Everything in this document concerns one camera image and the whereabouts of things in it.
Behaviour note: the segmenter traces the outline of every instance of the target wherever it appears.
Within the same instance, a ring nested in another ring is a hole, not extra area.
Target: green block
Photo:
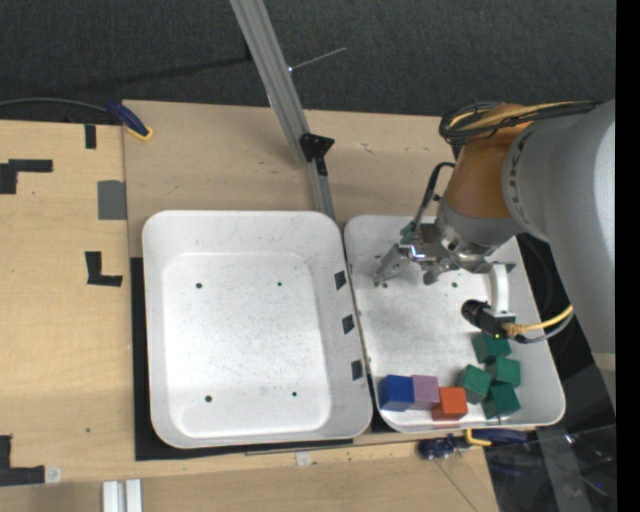
[[[491,338],[482,333],[476,336],[471,343],[479,363],[490,363],[496,357],[511,354],[509,340],[506,338]]]
[[[489,393],[491,374],[468,364],[458,375],[456,385],[464,388],[467,402],[479,404]]]
[[[487,419],[506,416],[521,409],[512,384],[495,384],[489,388],[487,398],[482,401],[482,410]]]
[[[514,359],[496,357],[493,362],[487,363],[485,368],[496,384],[513,384],[514,388],[520,385],[520,363]]]

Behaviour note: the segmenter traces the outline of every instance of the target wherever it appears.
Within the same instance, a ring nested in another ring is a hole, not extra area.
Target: blue cube
[[[378,385],[378,402],[385,411],[406,411],[415,402],[413,379],[387,375]]]

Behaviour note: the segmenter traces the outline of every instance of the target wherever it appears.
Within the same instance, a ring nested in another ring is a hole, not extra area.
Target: metal rod
[[[289,147],[299,163],[306,163],[300,137],[310,132],[309,125],[264,3],[262,0],[229,1]],[[315,161],[309,163],[309,172],[316,210],[335,218],[327,177],[318,174]]]

